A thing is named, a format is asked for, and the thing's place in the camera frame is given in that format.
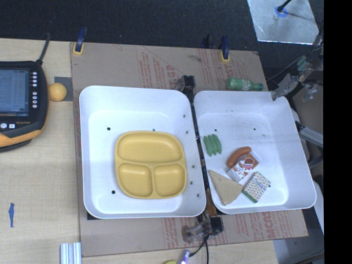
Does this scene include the brown cardboard board red print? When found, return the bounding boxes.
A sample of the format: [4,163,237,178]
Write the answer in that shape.
[70,42,309,258]

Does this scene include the white and red carton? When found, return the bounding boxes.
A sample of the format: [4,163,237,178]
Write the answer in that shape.
[225,153,260,183]

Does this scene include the orange sausage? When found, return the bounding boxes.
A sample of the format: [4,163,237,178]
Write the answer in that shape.
[226,146,252,168]

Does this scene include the white plastic tray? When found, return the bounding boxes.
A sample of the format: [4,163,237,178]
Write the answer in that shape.
[79,85,207,219]
[193,90,317,216]

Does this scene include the tan wedge slice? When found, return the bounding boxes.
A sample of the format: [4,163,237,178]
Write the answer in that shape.
[207,169,244,206]

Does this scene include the yellow ball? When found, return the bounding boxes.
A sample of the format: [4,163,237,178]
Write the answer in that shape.
[48,82,68,102]

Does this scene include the green bottle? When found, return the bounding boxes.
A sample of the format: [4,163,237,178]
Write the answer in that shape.
[225,77,264,92]

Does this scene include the green bean pods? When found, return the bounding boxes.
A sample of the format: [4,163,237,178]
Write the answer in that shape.
[202,134,222,157]

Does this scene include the black block with thin wires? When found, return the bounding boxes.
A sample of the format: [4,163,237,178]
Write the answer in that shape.
[181,214,224,243]
[175,75,196,94]

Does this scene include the yellow divided plate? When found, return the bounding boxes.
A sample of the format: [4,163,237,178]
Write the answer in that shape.
[114,130,188,200]

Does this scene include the thin black and white rod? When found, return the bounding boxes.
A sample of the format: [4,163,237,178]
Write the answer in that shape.
[188,91,214,216]

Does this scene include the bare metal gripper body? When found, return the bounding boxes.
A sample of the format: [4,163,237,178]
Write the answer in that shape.
[298,62,324,86]

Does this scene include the green and orange patterned carton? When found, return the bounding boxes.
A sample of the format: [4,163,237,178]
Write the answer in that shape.
[241,171,271,204]

